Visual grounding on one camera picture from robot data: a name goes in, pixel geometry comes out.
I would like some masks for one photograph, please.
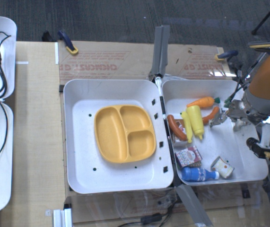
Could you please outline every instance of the package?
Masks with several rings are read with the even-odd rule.
[[[179,152],[175,152],[176,161],[180,168],[190,166],[195,162],[202,160],[202,157],[196,146],[188,147]]]

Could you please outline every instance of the brown sausage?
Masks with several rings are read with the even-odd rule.
[[[184,134],[182,132],[182,130],[178,127],[178,125],[176,124],[176,122],[174,120],[174,117],[171,114],[169,114],[167,116],[167,121],[168,121],[169,127],[174,132],[174,134],[176,135],[176,137],[178,137],[182,141],[186,141],[187,140],[186,134]]]
[[[209,115],[203,117],[202,118],[203,124],[208,124],[209,121],[215,117],[216,113],[219,112],[219,109],[220,108],[218,106],[216,106],[216,107],[214,107],[214,109],[211,111],[211,113]]]

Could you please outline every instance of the toy carrot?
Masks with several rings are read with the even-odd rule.
[[[193,101],[192,103],[186,105],[187,107],[193,106],[193,105],[197,105],[200,108],[206,108],[206,107],[210,107],[213,106],[214,103],[220,103],[220,98],[216,97],[216,98],[212,98],[210,96],[206,96],[203,98],[200,98],[196,101]]]
[[[219,112],[219,109],[220,108],[218,106],[216,106],[213,108],[213,110],[211,111],[211,113],[209,115],[203,117],[202,118],[203,124],[208,124],[209,121],[215,117],[216,113]]]

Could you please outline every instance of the dark floor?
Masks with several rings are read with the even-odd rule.
[[[17,24],[17,40],[54,39],[153,43],[156,26],[170,25],[170,44],[203,44],[238,50],[249,67],[258,53],[248,42],[270,40],[270,0],[0,0],[0,16]]]

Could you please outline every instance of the blue bottle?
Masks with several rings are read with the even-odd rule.
[[[209,172],[204,168],[199,167],[183,167],[182,170],[182,179],[189,182],[204,182],[208,179],[219,179],[219,172]]]

